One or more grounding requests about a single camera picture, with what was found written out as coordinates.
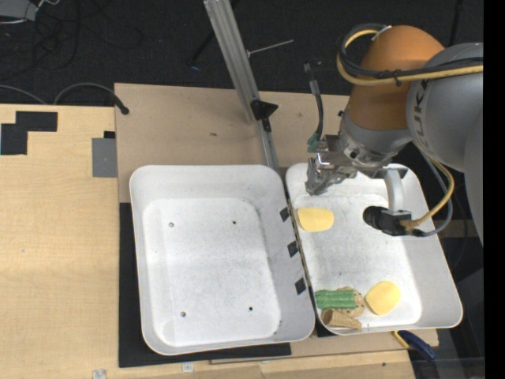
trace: yellow cable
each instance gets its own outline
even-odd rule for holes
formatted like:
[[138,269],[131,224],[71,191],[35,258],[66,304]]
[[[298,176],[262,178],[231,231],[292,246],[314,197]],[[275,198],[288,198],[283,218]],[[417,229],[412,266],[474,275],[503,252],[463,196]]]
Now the yellow cable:
[[410,345],[398,334],[398,330],[393,331],[393,337],[405,348],[410,348]]
[[[378,31],[375,29],[364,29],[362,31],[353,34],[347,41],[345,47],[348,47],[356,38],[363,35],[377,34]],[[340,54],[337,54],[337,69],[340,75],[352,84],[364,85],[364,86],[374,86],[398,83],[399,81],[416,81],[416,80],[426,80],[426,79],[439,79],[442,77],[452,77],[461,76],[463,74],[472,73],[482,73],[484,71],[484,65],[468,66],[461,69],[450,69],[450,70],[440,70],[438,72],[423,73],[423,74],[413,74],[407,76],[398,77],[388,77],[384,79],[376,79],[374,77],[354,77],[347,73],[344,65],[342,64],[342,59]]]
[[428,211],[424,216],[422,216],[419,219],[415,220],[400,220],[400,224],[404,226],[404,228],[407,231],[412,231],[416,227],[418,227],[420,224],[434,216],[443,206],[449,201],[451,198],[452,193],[455,190],[455,180],[450,171],[440,162],[428,157],[429,161],[433,163],[433,165],[438,168],[442,173],[447,177],[447,180],[449,182],[449,186],[447,187],[447,192],[443,196],[443,198],[440,200],[440,202],[436,205],[435,208],[433,208],[431,211]]

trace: wooden surface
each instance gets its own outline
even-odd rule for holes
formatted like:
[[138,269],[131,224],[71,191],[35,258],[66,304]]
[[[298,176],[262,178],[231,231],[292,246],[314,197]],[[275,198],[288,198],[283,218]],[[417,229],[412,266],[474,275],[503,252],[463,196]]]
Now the wooden surface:
[[[414,377],[389,333],[307,339],[294,344],[298,358],[270,363],[195,362],[194,374],[118,368],[118,180],[92,177],[92,138],[114,130],[115,110],[0,105],[0,122],[16,111],[57,111],[58,132],[30,132],[26,156],[0,156],[2,377]],[[436,345],[434,330],[423,335]]]
[[[116,118],[119,198],[129,202],[129,178],[147,164],[264,164],[256,123],[247,125],[235,90],[116,84],[130,114]],[[318,112],[311,94],[261,92],[279,105],[271,116],[280,167],[306,163]],[[325,133],[339,130],[345,96],[323,96]]]

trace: white tray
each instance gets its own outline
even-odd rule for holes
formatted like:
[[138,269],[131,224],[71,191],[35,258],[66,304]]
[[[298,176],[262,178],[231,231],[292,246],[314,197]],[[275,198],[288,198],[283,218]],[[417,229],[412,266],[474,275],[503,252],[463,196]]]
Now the white tray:
[[[335,215],[327,231],[308,233],[298,227],[309,282],[314,292],[353,287],[363,295],[382,280],[395,282],[402,292],[400,303],[387,315],[370,310],[359,317],[363,329],[327,327],[334,334],[386,332],[415,328],[450,328],[462,319],[462,305],[437,235],[427,238],[392,237],[363,221],[363,211],[371,205],[387,208],[384,180],[361,173],[331,186],[319,196],[305,191],[307,164],[299,163],[286,173],[291,205],[317,207]],[[413,218],[423,216],[428,207],[416,175],[408,171],[402,180],[405,209]],[[430,231],[431,220],[419,226]],[[318,309],[320,318],[322,310]]]
[[142,333],[152,350],[179,355],[312,332],[312,302],[273,170],[146,166],[133,173],[130,193]]

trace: yellow sponge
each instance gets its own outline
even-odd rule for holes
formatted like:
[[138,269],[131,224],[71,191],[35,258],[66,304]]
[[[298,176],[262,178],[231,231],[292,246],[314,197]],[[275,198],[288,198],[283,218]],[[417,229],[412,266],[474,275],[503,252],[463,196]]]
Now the yellow sponge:
[[325,231],[333,226],[333,212],[322,208],[299,208],[298,222],[304,231]]
[[373,313],[384,315],[391,312],[402,297],[400,289],[391,281],[381,281],[365,295],[365,301]]

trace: black mat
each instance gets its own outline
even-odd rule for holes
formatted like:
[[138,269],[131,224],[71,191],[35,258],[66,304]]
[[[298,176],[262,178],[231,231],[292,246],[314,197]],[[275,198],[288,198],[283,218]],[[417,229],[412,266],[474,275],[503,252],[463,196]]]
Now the black mat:
[[140,303],[137,282],[137,259],[130,204],[119,205],[119,367],[159,365],[164,363],[230,358],[271,358],[291,355],[289,343],[238,347],[187,355],[156,354],[145,343],[140,326]]

